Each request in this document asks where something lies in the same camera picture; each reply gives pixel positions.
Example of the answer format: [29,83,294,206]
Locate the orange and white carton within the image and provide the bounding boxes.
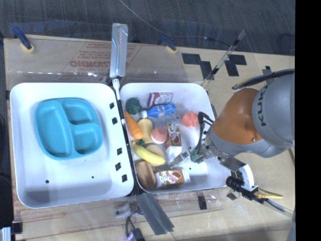
[154,169,192,189]

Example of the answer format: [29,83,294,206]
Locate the pink cupcake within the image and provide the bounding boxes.
[150,126,169,145]

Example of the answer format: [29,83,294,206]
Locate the orange-pink lumpy toy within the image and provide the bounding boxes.
[181,110,200,128]

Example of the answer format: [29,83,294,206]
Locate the black block with thin wires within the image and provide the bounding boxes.
[131,228,146,241]

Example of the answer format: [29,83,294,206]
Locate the yellow pear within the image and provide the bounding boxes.
[137,118,154,144]

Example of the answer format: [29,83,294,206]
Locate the brown cardboard board red print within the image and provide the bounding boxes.
[3,34,295,241]

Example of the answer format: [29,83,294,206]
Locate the blue and white bottle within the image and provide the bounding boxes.
[140,102,177,119]

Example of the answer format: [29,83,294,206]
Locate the brown bread roll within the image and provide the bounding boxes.
[135,159,157,190]

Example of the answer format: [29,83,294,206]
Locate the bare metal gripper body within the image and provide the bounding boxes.
[190,143,228,164]

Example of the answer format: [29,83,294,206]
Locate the yellow banana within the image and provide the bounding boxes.
[131,141,167,166]

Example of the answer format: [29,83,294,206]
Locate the tan round biscuit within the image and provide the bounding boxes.
[145,143,166,160]

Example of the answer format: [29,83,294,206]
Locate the black cylinder on white bracket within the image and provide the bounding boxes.
[225,163,259,201]

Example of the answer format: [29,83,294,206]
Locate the tall brown and white carton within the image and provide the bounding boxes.
[164,123,183,158]

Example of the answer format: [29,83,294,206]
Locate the green broccoli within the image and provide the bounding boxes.
[125,97,143,115]

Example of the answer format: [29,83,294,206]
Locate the white plastic tray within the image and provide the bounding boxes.
[9,82,134,209]
[119,82,233,194]

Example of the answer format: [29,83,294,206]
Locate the orange carrot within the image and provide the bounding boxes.
[123,110,146,147]

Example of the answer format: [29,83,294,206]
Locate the red and white carton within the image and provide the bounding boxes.
[146,91,174,108]

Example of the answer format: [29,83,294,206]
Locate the blue divided plate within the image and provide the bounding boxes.
[34,97,104,160]

